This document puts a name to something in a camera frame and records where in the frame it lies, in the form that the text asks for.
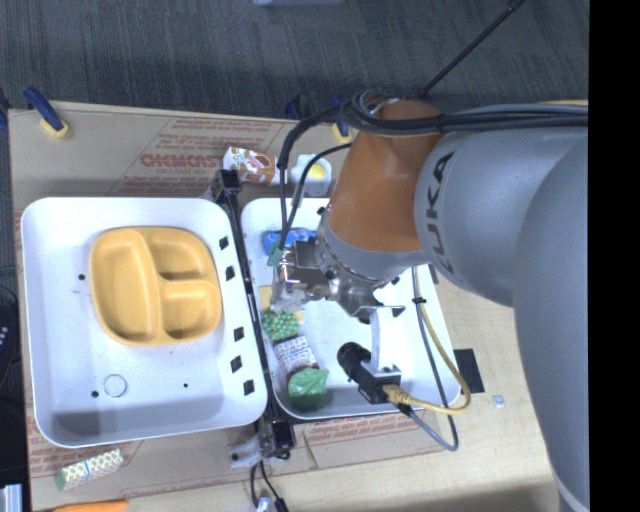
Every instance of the drain circle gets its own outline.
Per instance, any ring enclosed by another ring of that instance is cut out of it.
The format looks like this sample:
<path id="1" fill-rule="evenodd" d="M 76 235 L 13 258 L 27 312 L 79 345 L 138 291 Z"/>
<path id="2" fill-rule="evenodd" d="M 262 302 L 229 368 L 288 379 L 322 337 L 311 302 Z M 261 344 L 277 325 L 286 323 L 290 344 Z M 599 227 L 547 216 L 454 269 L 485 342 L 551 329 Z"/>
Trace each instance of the drain circle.
<path id="1" fill-rule="evenodd" d="M 109 375 L 106 379 L 104 379 L 104 392 L 112 396 L 113 398 L 118 398 L 124 395 L 127 391 L 127 381 L 124 380 L 122 375 L 113 374 Z"/>

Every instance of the yellow divided plate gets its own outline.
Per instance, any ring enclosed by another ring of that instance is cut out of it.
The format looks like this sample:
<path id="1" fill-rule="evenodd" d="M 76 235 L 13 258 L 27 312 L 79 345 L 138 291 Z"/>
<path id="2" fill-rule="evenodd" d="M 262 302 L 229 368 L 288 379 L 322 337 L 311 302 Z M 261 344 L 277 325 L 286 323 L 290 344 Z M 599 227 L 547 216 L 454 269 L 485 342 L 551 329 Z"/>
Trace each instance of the yellow divided plate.
<path id="1" fill-rule="evenodd" d="M 106 231 L 91 248 L 90 275 L 100 324 L 128 345 L 192 341 L 213 331 L 222 318 L 211 252 L 184 229 Z"/>

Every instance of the white plastic tray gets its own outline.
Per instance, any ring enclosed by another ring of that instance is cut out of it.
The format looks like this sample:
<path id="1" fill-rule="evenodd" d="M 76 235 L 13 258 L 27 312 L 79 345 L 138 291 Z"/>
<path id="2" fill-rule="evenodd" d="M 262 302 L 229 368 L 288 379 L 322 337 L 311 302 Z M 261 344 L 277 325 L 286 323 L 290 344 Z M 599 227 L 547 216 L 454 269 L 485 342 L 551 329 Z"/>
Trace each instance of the white plastic tray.
<path id="1" fill-rule="evenodd" d="M 132 347 L 103 331 L 89 254 L 103 231 L 122 226 L 184 228 L 202 238 L 223 301 L 211 334 Z M 25 210 L 22 243 L 35 418 L 51 442 L 80 447 L 212 430 L 249 424 L 264 412 L 256 338 L 220 207 L 203 199 L 46 198 Z M 123 381 L 126 391 L 115 396 Z"/>
<path id="2" fill-rule="evenodd" d="M 326 199 L 305 198 L 296 215 L 293 228 L 316 230 L 320 221 L 317 211 L 326 206 Z M 245 235 L 247 254 L 255 293 L 261 286 L 272 283 L 273 268 L 267 266 L 267 256 L 262 246 L 265 233 L 281 229 L 280 202 L 278 199 L 256 199 L 242 211 L 242 229 Z M 440 303 L 428 267 L 419 269 L 420 288 L 427 299 L 427 312 L 438 337 L 449 358 L 455 365 L 455 358 Z M 392 325 L 381 325 L 381 345 L 385 352 L 393 352 L 393 363 L 402 371 L 403 389 L 412 395 L 432 403 L 442 404 L 435 377 L 429 364 L 428 355 L 422 341 L 417 321 L 415 304 L 412 302 L 413 284 L 411 270 L 400 276 L 400 281 L 385 287 L 377 298 L 386 305 L 403 305 L 406 310 Z M 357 385 L 349 382 L 344 370 L 337 362 L 340 347 L 355 341 L 371 349 L 371 328 L 349 317 L 335 302 L 309 302 L 303 310 L 301 332 L 312 346 L 321 368 L 328 368 L 327 400 L 320 410 L 304 413 L 289 405 L 286 375 L 279 366 L 272 347 L 266 343 L 266 351 L 271 371 L 274 392 L 280 406 L 291 416 L 301 420 L 320 420 L 344 416 L 358 416 L 381 412 L 397 411 L 389 404 L 371 405 L 357 391 Z M 447 401 L 451 403 L 460 393 L 460 385 L 451 375 L 444 361 L 433 348 L 438 373 L 443 384 Z"/>

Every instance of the white bottle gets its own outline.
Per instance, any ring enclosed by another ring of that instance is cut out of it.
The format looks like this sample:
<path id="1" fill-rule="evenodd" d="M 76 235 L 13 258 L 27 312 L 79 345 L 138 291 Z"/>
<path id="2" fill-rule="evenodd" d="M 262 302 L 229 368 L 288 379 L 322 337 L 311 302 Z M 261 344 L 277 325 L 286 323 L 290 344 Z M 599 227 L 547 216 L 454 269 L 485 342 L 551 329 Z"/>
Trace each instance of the white bottle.
<path id="1" fill-rule="evenodd" d="M 296 165 L 291 168 L 291 181 L 294 185 L 300 182 L 300 178 L 307 164 L 315 157 L 314 154 L 299 155 Z M 324 158 L 320 158 L 311 166 L 304 180 L 304 191 L 312 197 L 324 197 L 329 192 L 331 185 L 331 164 Z"/>

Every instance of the gray carpet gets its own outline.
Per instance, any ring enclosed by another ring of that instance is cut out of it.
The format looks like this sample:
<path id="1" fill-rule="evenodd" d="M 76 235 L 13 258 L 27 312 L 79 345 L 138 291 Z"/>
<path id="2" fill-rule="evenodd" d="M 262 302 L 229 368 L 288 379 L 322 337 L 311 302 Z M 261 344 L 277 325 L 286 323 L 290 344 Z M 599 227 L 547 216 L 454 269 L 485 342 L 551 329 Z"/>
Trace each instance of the gray carpet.
<path id="1" fill-rule="evenodd" d="M 258 7 L 251 0 L 2 0 L 0 87 L 51 99 L 284 117 L 371 87 L 415 91 L 506 7 L 506 0 L 344 0 Z M 528 0 L 452 71 L 445 111 L 587 98 L 588 0 Z M 0 135 L 0 284 L 15 290 L 6 137 Z"/>

